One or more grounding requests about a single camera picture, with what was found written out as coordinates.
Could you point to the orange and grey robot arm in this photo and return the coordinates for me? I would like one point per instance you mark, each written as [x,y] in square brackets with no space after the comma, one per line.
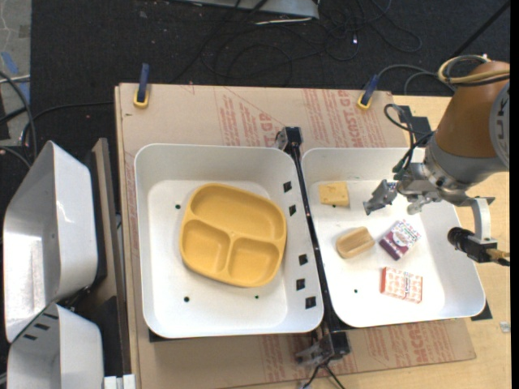
[466,112]

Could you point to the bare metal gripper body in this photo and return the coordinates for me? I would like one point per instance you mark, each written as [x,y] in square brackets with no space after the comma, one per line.
[421,180]

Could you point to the orange and white packet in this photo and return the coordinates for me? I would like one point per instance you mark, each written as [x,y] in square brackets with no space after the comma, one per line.
[401,285]

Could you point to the thin black rod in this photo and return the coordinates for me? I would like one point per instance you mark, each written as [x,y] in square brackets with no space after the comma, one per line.
[314,233]

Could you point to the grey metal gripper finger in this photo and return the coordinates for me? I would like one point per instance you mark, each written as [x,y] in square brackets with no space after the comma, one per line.
[419,205]
[381,196]

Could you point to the yellow divided plate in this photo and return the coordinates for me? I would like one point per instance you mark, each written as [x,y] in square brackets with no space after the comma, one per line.
[211,249]

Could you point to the yellow cheese wedge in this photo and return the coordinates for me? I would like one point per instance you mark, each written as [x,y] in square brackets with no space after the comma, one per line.
[334,195]

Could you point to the black cylinder on white bracket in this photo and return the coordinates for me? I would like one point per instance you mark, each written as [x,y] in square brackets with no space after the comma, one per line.
[472,243]

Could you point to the purple and white packet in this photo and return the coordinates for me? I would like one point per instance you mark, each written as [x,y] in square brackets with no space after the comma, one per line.
[399,240]

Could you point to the white plastic tray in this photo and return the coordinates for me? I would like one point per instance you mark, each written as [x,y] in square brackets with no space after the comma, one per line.
[162,257]
[446,282]

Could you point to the brown cardboard board red print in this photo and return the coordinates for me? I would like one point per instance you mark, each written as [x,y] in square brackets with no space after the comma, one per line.
[194,116]

